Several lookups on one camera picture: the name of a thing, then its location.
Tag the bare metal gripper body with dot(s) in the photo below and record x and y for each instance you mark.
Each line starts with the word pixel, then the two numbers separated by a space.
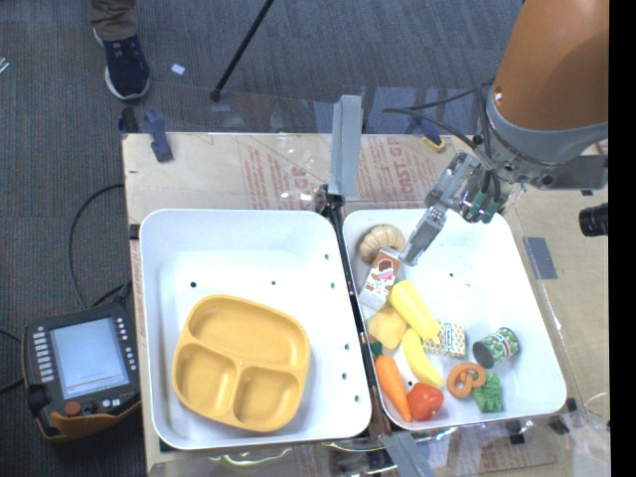
pixel 462 182

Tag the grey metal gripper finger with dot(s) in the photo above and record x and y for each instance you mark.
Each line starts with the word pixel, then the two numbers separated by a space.
pixel 423 239

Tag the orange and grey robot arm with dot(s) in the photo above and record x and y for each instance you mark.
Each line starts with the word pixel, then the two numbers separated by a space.
pixel 551 52

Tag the tan croissant bread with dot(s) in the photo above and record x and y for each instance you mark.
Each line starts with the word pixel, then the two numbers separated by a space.
pixel 380 236

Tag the pink and brown carton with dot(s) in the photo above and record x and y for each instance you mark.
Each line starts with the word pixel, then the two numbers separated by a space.
pixel 381 278

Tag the white plastic tray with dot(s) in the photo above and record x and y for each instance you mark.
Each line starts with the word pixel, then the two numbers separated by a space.
pixel 238 246
pixel 497 286

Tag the yellow potato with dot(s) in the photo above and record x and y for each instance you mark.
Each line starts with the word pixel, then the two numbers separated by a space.
pixel 386 327

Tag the yellow packet with blue print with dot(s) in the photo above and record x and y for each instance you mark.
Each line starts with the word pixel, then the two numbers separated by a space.
pixel 452 340

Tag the green and white can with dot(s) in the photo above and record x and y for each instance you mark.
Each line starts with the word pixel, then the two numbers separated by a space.
pixel 499 346

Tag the orange carrot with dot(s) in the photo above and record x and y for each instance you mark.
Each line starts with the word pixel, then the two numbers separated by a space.
pixel 391 380

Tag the orange pretzel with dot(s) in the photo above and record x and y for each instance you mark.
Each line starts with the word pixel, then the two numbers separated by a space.
pixel 456 381

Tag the green broccoli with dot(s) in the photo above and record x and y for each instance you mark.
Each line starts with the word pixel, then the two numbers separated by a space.
pixel 489 394

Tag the yellow divided plate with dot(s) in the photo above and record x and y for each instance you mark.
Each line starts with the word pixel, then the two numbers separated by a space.
pixel 238 361

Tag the brown cardboard board, red print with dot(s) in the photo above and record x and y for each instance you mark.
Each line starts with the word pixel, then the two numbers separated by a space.
pixel 208 177

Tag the black tripod leg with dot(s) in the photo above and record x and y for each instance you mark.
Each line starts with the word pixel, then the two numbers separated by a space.
pixel 248 35

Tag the person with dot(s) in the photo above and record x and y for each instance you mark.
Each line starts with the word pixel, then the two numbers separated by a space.
pixel 124 62

